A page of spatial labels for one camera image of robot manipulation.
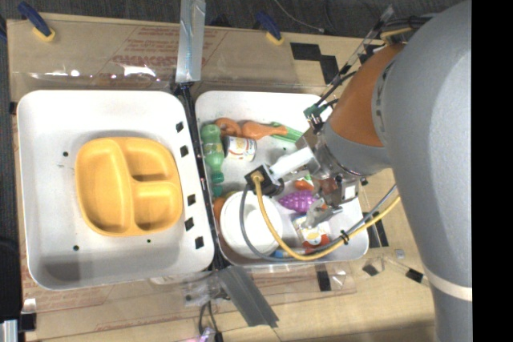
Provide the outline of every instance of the yellow plate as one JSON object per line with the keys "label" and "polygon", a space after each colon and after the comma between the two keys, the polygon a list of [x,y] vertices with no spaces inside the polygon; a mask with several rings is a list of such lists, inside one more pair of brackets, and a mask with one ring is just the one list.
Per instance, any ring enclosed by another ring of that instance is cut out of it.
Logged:
{"label": "yellow plate", "polygon": [[147,235],[172,227],[183,210],[169,150],[151,139],[113,137],[84,144],[75,182],[87,225],[103,235]]}

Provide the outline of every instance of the purple toy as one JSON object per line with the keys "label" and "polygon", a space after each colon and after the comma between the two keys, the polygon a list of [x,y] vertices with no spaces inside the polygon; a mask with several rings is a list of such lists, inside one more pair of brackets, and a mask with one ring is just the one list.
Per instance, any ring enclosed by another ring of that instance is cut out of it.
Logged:
{"label": "purple toy", "polygon": [[285,197],[278,200],[278,203],[283,205],[289,210],[297,212],[307,212],[310,205],[315,202],[310,190],[295,191],[287,194]]}

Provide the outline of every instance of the yellow cable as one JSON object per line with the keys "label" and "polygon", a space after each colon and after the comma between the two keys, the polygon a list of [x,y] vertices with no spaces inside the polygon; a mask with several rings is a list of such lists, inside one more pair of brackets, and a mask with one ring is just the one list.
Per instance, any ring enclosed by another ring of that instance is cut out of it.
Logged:
{"label": "yellow cable", "polygon": [[[261,179],[263,179],[262,175],[260,173],[252,175],[252,180],[255,183],[255,189],[256,189],[256,197],[258,198],[258,205],[260,206],[260,210],[262,212],[262,216],[264,217],[264,221],[267,224],[268,229],[271,231],[271,234],[273,235],[274,239],[280,244],[280,246],[285,249],[292,257],[294,257],[296,260],[300,261],[313,261],[318,260],[319,258],[322,258],[323,256],[328,255],[330,252],[335,251],[337,248],[339,248],[341,245],[344,245],[344,241],[339,241],[338,243],[334,244],[332,247],[326,248],[324,251],[321,251],[315,255],[302,255],[298,254],[295,251],[293,251],[278,235],[276,230],[273,227],[273,224],[271,223],[271,220],[269,219],[269,216],[267,215],[267,211],[264,207],[264,198],[262,195],[262,187],[261,187]],[[367,229],[377,221],[379,221],[381,218],[383,218],[386,214],[388,214],[392,208],[394,208],[398,203],[401,197],[397,197],[391,205],[387,207],[380,215],[378,215],[375,218],[372,218],[370,221],[368,221],[366,224],[359,227],[356,231],[352,232],[348,235],[349,238],[353,238],[356,234],[360,233],[361,231]]]}

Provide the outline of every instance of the orange toy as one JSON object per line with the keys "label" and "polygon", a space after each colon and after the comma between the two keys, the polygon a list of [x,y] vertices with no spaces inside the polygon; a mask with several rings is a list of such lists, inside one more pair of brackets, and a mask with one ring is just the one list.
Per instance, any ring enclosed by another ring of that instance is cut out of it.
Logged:
{"label": "orange toy", "polygon": [[216,199],[214,199],[214,216],[216,217],[217,222],[219,222],[220,220],[221,210],[223,209],[225,202],[225,197],[217,197]]}
{"label": "orange toy", "polygon": [[232,137],[242,137],[242,130],[240,129],[239,124],[237,124],[237,122],[233,121],[232,119],[222,117],[217,119],[215,124],[221,129],[221,137],[225,137],[226,135],[231,135]]}
{"label": "orange toy", "polygon": [[298,179],[298,180],[294,181],[294,188],[296,188],[296,190],[298,190],[298,191],[303,191],[303,190],[313,191],[313,185],[310,184],[308,181],[304,181],[303,179]]}
{"label": "orange toy", "polygon": [[75,180],[83,220],[102,235],[147,235],[172,227],[182,215],[175,160],[151,139],[85,143],[77,154]]}
{"label": "orange toy", "polygon": [[287,135],[289,130],[285,126],[272,127],[248,121],[242,126],[242,136],[246,139],[259,140],[266,135]]}

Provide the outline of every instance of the white sink basin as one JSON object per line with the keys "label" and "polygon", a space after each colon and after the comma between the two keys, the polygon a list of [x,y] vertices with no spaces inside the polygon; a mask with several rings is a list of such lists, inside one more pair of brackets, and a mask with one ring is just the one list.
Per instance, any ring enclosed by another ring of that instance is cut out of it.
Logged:
{"label": "white sink basin", "polygon": [[[19,102],[18,133],[28,268],[42,287],[63,290],[186,276],[212,262],[213,241],[188,124],[172,95],[34,91]],[[108,136],[154,139],[172,153],[184,199],[178,223],[127,237],[101,235],[87,226],[75,190],[75,159],[84,143]]]}
{"label": "white sink basin", "polygon": [[[255,91],[207,91],[196,101],[196,117],[198,127],[204,124],[212,123],[221,117],[227,117],[238,123],[247,120],[258,123],[269,124],[278,122],[288,127],[304,133],[309,129],[309,124],[303,115],[303,110],[312,106],[319,99],[316,95],[293,94],[293,93],[269,93]],[[272,165],[283,154],[290,154],[296,150],[294,143],[284,142],[271,137],[264,137],[256,142],[256,155],[252,162],[241,160],[226,159],[223,162],[224,173],[224,193],[230,191],[242,191],[244,189],[244,176],[255,170],[262,163]],[[290,189],[290,183],[285,184],[285,190],[275,199],[293,191]],[[341,229],[349,229],[361,218],[363,218],[359,199],[356,198],[344,204],[344,211],[335,215],[329,221],[329,227],[332,237],[338,236]],[[300,247],[301,242],[297,237],[291,222],[291,217],[295,216],[294,211],[290,211],[282,206],[277,207],[281,214],[283,223],[282,239],[290,247]],[[217,225],[220,237],[220,248],[224,257],[234,265],[248,267],[269,266],[273,263],[267,260],[255,260],[245,258],[236,254],[224,241],[220,233],[219,224]],[[369,249],[369,236],[366,231],[354,236],[351,241],[328,254],[320,261],[347,261],[357,260],[367,253]],[[293,261],[291,264],[304,264],[301,261]]]}

